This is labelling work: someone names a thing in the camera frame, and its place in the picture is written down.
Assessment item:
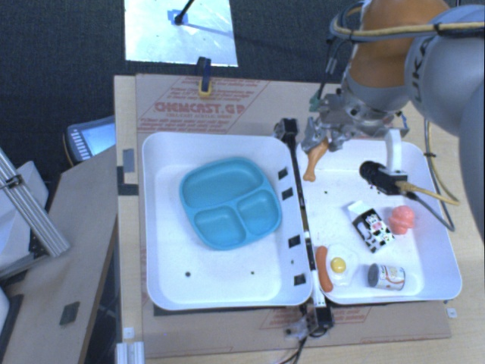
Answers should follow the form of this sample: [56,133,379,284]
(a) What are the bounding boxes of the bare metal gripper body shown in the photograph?
[314,90,396,137]

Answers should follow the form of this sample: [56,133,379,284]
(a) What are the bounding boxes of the small white can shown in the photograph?
[367,262,407,291]

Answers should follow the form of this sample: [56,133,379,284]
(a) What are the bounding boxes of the white toy fried egg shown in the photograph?
[326,243,359,288]

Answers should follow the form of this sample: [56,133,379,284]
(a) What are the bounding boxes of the white plastic tray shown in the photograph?
[295,136,465,306]
[141,131,315,312]

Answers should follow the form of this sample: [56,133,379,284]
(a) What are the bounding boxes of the orange toy sausage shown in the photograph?
[314,245,335,294]

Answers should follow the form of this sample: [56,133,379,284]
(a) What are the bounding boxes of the pink toy ice cream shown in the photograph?
[387,204,416,237]

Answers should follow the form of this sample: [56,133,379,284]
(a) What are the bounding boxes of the cow print milk carton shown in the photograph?
[346,199,396,255]

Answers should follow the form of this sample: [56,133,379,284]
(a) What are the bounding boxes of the tan toy chicken drumstick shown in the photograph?
[302,139,330,183]

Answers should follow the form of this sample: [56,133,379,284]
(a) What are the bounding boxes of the black block with thin wires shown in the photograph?
[307,304,336,337]
[274,117,299,142]

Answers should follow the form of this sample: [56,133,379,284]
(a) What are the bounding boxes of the thin black and white rod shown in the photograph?
[286,133,326,312]

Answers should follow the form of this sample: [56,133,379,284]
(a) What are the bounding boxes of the black cylinder on white bracket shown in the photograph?
[358,127,410,197]

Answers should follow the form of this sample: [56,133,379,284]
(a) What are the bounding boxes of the blue divided plate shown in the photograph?
[178,156,283,252]

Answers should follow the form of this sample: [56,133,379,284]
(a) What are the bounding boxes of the brown cardboard board red print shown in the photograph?
[134,73,454,359]

